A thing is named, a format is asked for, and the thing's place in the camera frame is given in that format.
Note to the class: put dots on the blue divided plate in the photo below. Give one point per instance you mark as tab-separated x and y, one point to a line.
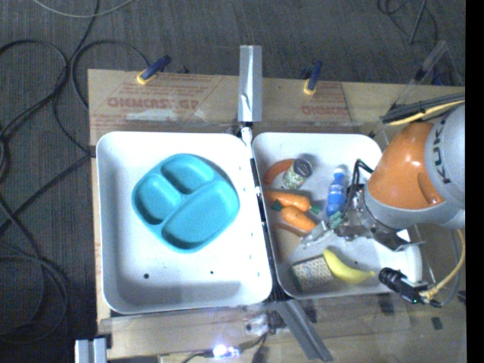
189	206

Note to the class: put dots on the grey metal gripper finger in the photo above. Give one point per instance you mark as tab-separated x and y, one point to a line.
315	239
321	227

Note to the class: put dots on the orange carrot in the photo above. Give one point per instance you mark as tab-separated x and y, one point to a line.
293	199
298	219

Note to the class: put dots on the white plastic tray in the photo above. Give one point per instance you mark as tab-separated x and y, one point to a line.
325	149
125	263

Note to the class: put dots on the yellow banana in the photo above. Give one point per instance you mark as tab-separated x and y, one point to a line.
344	270

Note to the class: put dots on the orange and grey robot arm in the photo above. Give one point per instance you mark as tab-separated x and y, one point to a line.
408	176

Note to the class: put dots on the brown cardboard board red print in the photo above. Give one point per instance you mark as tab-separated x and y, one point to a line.
159	100

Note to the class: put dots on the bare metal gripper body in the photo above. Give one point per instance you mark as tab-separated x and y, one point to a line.
355	221

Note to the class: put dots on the black cylinder on white bracket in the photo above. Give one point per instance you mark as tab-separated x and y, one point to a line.
410	263

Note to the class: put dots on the orange sausage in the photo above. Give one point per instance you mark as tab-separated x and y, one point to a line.
274	170

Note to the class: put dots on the blue plastic bottle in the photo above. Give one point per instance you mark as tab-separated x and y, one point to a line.
336	197

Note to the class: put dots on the patterned beige carton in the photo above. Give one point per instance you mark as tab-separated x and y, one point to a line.
312	274

